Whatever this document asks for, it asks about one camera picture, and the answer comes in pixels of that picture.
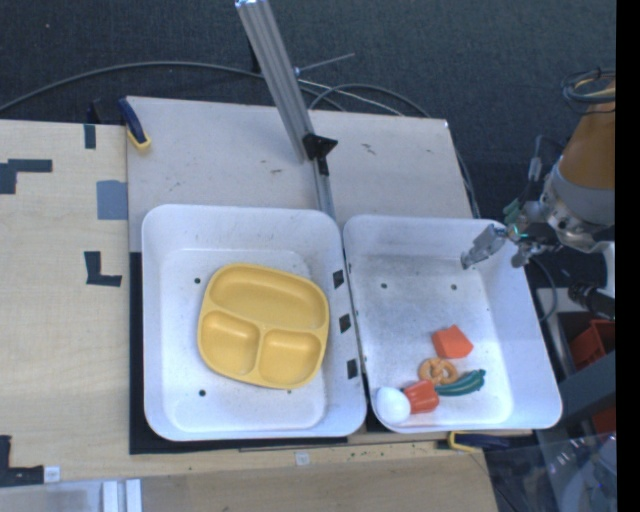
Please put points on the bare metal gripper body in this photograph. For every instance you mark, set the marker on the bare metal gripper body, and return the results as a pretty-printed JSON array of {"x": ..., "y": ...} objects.
[{"x": 575, "y": 234}]

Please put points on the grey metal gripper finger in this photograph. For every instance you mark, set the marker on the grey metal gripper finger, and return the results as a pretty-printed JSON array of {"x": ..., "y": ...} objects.
[
  {"x": 482, "y": 247},
  {"x": 521, "y": 256}
]

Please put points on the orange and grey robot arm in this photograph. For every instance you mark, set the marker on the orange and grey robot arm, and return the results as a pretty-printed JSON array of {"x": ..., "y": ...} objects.
[{"x": 590, "y": 150}]

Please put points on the white plastic tray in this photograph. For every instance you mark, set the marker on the white plastic tray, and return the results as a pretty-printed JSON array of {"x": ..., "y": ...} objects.
[
  {"x": 415, "y": 310},
  {"x": 240, "y": 410}
]

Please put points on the orange wedge block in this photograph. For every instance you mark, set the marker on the orange wedge block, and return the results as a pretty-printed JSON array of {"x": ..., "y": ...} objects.
[{"x": 451, "y": 343}]

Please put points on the orange pretzel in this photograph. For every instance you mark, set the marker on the orange pretzel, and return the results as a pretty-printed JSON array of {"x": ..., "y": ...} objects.
[{"x": 426, "y": 371}]

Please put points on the green pea pod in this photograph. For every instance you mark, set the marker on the green pea pod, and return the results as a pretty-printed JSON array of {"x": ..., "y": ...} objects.
[{"x": 462, "y": 384}]

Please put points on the orange bell pepper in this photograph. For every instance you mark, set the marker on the orange bell pepper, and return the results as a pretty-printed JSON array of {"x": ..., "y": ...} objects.
[{"x": 422, "y": 396}]

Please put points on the white egg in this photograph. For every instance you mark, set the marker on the white egg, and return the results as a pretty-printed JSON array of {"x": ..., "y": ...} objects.
[{"x": 392, "y": 405}]

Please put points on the yellow divided plate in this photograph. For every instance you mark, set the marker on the yellow divided plate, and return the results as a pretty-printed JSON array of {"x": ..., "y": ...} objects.
[{"x": 260, "y": 300}]

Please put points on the black cylinder on white bracket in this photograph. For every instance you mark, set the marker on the black cylinder on white bracket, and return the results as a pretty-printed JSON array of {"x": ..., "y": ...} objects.
[{"x": 592, "y": 299}]

